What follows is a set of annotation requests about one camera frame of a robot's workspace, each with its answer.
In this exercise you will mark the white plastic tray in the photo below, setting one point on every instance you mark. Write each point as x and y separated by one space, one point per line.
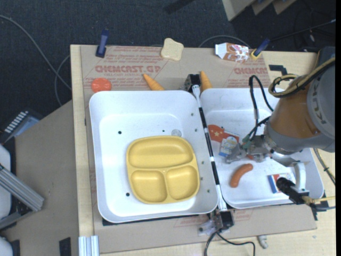
255 196
112 153

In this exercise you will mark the blue red and white packet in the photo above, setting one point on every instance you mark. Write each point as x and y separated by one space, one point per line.
273 183

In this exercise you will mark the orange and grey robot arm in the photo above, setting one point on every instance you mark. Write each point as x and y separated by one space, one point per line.
298 116

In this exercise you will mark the black cylinder on white bracket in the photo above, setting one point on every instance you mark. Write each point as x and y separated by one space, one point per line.
289 188

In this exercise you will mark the orange toy carrot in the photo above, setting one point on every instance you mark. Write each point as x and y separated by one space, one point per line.
152 83
205 81

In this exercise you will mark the thin black and white rod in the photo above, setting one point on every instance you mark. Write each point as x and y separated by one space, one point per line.
207 140

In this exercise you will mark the white and brown carton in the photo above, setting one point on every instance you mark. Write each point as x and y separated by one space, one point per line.
231 52

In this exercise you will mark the orange toy sausage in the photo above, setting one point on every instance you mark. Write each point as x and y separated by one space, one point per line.
239 175

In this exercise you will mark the brown cardboard board red print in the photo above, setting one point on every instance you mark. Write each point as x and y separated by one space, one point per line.
128 236

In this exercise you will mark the small grey round disc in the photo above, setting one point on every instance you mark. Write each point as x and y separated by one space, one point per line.
176 132

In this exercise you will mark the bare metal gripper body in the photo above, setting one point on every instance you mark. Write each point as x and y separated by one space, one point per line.
257 148

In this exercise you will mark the beige toy bread slice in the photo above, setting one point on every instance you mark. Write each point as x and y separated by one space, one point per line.
171 49

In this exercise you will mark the red packet with yellow stars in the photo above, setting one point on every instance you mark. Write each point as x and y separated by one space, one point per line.
216 133

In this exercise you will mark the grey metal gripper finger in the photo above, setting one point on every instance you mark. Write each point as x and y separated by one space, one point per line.
232 158
237 149

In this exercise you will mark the yellow divided plate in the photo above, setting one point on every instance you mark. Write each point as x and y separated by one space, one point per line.
160 169

